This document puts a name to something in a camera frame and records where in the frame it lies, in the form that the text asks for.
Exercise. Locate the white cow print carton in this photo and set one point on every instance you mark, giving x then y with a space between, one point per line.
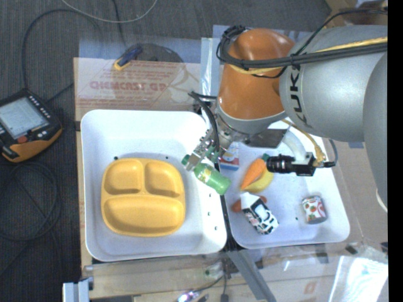
261 215

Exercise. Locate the black cylinder on white bracket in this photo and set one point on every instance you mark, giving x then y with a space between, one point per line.
285 164

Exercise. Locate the small blue and red carton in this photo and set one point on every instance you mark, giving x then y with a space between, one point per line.
229 162

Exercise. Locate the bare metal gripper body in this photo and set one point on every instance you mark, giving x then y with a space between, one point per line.
224 134

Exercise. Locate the strawberry print can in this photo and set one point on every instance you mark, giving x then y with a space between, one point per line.
314 209

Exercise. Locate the red brown sausage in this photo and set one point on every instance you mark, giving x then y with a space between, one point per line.
236 206

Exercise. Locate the yellow banana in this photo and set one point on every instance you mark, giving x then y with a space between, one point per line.
264 183

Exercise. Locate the yellow divided plate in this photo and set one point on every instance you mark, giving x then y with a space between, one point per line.
141 200

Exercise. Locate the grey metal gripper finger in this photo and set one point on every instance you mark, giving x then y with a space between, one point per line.
192 160

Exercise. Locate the green plastic bottle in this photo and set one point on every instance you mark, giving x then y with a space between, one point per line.
214 177

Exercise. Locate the white plastic tray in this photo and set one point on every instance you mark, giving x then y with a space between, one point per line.
141 131
289 206

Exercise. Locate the brown cardboard board red print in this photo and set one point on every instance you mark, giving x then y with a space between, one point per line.
132 87

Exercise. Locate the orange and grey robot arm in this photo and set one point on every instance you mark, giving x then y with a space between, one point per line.
327 90

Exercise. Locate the orange carrot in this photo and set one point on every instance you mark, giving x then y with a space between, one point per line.
253 170

